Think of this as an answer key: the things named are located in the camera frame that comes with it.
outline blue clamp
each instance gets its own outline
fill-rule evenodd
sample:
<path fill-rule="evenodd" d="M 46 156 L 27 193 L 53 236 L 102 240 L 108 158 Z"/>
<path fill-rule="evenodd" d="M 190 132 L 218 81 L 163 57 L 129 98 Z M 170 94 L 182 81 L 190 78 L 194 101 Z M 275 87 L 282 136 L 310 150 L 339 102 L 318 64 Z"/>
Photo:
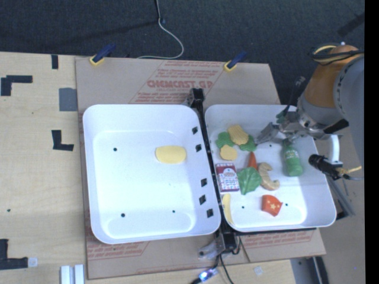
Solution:
<path fill-rule="evenodd" d="M 108 44 L 104 46 L 96 55 L 89 58 L 89 62 L 92 65 L 99 65 L 104 61 L 104 57 L 107 57 L 114 49 L 116 48 L 115 44 Z"/>
<path fill-rule="evenodd" d="M 236 57 L 234 57 L 233 60 L 224 64 L 224 70 L 228 73 L 231 72 L 236 68 L 238 62 L 241 62 L 243 59 L 245 59 L 246 55 L 247 53 L 245 51 L 241 51 Z"/>

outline wooden table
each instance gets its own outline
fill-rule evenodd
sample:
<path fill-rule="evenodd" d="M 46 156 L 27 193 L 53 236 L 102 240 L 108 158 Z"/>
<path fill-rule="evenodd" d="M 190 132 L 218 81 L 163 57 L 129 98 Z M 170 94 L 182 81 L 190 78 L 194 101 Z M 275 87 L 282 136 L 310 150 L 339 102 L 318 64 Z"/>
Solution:
<path fill-rule="evenodd" d="M 35 257 L 37 267 L 0 270 L 1 283 L 58 283 L 60 266 L 86 264 L 77 111 L 60 112 L 59 89 L 76 88 L 74 56 L 0 53 L 0 77 L 32 75 L 0 96 L 0 238 L 8 257 Z M 52 130 L 73 151 L 53 150 Z M 255 272 L 261 267 L 263 274 Z M 228 266 L 235 283 L 295 283 L 280 260 Z M 86 280 L 86 283 L 190 283 L 200 270 Z M 222 268 L 208 281 L 228 283 Z"/>

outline toy carrot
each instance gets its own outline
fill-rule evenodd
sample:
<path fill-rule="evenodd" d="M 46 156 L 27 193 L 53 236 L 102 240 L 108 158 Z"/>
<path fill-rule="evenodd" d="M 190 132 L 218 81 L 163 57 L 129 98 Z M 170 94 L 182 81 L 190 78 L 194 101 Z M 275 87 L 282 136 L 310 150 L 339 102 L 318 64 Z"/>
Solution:
<path fill-rule="evenodd" d="M 254 167 L 256 170 L 258 169 L 258 165 L 256 164 L 255 155 L 252 151 L 250 152 L 248 167 Z"/>

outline cardboard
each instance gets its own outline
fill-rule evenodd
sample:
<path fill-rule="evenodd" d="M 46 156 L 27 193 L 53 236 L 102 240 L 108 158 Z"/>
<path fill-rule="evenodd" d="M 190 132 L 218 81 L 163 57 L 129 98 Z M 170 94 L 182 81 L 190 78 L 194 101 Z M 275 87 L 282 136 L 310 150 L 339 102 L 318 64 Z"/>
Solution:
<path fill-rule="evenodd" d="M 204 109 L 214 104 L 279 104 L 269 66 L 239 63 L 228 73 L 222 62 L 106 58 L 93 66 L 89 58 L 76 57 L 75 63 L 88 278 L 211 267 L 214 262 L 199 259 L 197 251 L 212 242 L 213 235 L 117 245 L 94 237 L 89 223 L 83 113 L 95 104 L 186 104 L 191 88 L 204 89 Z M 225 264 L 325 254 L 317 229 L 241 239 L 243 251 L 227 256 Z"/>

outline green toy bottle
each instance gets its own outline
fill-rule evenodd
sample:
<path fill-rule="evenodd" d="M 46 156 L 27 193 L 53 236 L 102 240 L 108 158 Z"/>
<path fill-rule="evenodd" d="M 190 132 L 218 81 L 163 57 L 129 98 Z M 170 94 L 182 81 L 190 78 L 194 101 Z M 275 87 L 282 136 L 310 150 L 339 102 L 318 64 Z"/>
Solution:
<path fill-rule="evenodd" d="M 283 140 L 283 158 L 287 166 L 287 172 L 290 177 L 300 176 L 303 173 L 303 167 L 300 164 L 298 152 L 294 149 L 288 139 Z"/>

